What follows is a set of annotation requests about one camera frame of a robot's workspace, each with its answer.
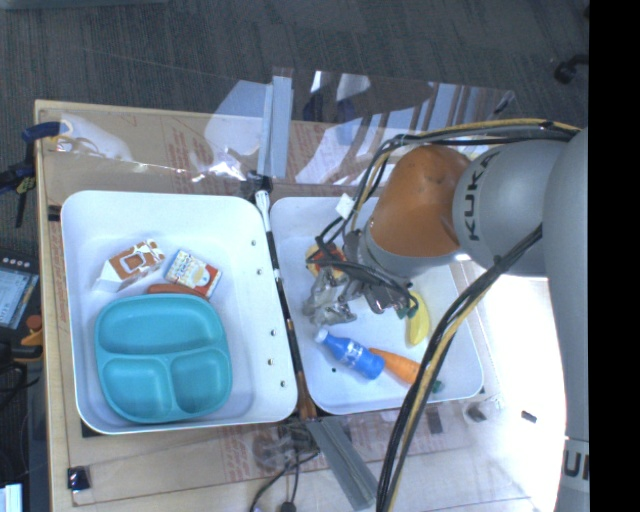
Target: blue bottle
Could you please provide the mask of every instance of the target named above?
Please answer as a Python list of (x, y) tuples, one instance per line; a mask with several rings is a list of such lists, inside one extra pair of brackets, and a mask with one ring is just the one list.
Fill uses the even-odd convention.
[(327, 329), (320, 328), (315, 341), (329, 347), (338, 361), (348, 368), (359, 371), (368, 379), (376, 379), (384, 369), (382, 357), (350, 338), (332, 336)]

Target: white tray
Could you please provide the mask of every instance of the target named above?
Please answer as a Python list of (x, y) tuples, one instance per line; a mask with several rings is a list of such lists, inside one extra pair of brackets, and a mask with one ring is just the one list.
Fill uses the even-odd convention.
[[(365, 203), (359, 216), (359, 227), (368, 219), (376, 200)], [(375, 380), (368, 380), (352, 369), (341, 367), (324, 347), (313, 341), (315, 327), (302, 314), (302, 304), (309, 296), (313, 275), (306, 269), (305, 253), (314, 244), (314, 237), (337, 217), (337, 198), (287, 197), (271, 209), (271, 223), (283, 286), (295, 325), (300, 356), (309, 393), (314, 402), (331, 414), (349, 414), (399, 407), (408, 385), (386, 371)], [(424, 298), (431, 316), (432, 330), (458, 296), (449, 266), (429, 269), (413, 280), (414, 289)], [(331, 326), (337, 336), (355, 339), (365, 346), (395, 352), (420, 361), (426, 343), (411, 346), (406, 340), (405, 320), (393, 310), (377, 315), (364, 298), (350, 303), (358, 315), (354, 322)], [(458, 329), (447, 353), (438, 380), (443, 383), (431, 402), (464, 399), (476, 395), (483, 384), (482, 366), (478, 359), (471, 331), (466, 322)]]
[[(83, 191), (62, 207), (78, 411), (92, 429), (126, 434), (268, 423), (294, 410), (297, 386), (262, 218), (251, 203), (228, 196)], [(163, 266), (118, 293), (93, 291), (103, 263), (147, 238), (165, 252)], [(233, 386), (216, 412), (145, 425), (116, 414), (100, 386), (93, 344), (98, 313), (113, 300), (164, 281), (179, 249), (211, 263), (222, 277), (210, 299), (227, 334)]]

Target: screen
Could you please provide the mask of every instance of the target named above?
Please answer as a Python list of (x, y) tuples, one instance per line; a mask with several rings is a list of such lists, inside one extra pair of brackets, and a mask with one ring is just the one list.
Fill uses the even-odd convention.
[(0, 327), (17, 329), (38, 282), (38, 276), (0, 268)]

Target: blue divided plate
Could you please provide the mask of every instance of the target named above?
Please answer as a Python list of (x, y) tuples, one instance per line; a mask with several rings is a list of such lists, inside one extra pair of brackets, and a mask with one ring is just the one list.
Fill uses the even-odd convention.
[(232, 372), (218, 313), (193, 295), (149, 294), (115, 300), (95, 324), (105, 398), (137, 423), (209, 414), (229, 398)]

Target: orange carrot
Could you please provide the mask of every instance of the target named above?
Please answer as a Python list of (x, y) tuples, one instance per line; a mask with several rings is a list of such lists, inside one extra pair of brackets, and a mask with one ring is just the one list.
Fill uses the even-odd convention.
[(408, 384), (413, 384), (420, 370), (420, 363), (413, 361), (407, 357), (380, 350), (378, 348), (369, 348), (369, 350), (378, 354), (384, 359), (384, 367), (393, 373), (396, 377), (402, 379)]

